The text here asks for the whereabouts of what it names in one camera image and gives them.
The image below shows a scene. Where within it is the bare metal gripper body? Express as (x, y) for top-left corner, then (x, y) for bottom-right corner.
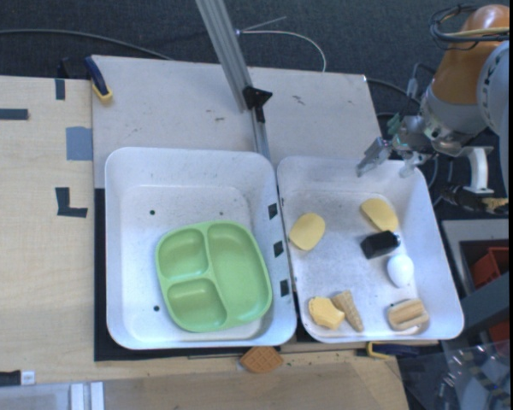
(391, 115), (471, 161)

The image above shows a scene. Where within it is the yellow toy bread slice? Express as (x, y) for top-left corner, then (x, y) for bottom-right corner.
(288, 212), (327, 252)
(359, 197), (399, 233)

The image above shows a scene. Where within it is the small black carton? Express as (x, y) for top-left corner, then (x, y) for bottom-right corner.
(359, 230), (402, 260)

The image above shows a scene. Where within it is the white toy egg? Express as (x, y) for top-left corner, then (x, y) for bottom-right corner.
(386, 253), (415, 289)

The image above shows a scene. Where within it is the white plastic tray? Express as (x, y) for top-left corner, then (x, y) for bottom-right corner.
(276, 155), (466, 343)
(104, 146), (298, 351)

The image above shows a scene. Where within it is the tan toy hot dog bun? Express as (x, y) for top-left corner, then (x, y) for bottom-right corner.
(386, 298), (430, 331)

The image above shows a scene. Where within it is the tan toy ice-cream cone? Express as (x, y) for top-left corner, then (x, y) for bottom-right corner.
(331, 290), (365, 333)

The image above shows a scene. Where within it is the yellow toy cheese piece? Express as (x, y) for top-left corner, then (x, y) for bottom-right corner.
(308, 296), (346, 331)

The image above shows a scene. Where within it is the green divided plate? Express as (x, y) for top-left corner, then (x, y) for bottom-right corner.
(155, 220), (274, 333)

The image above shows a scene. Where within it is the pale flat board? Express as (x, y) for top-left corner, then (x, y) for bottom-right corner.
(91, 55), (439, 358)

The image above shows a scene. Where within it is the brown toy waffle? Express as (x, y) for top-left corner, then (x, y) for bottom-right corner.
(239, 346), (285, 374)

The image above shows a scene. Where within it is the black cylinder on white bracket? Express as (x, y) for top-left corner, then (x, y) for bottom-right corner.
(440, 145), (496, 212)

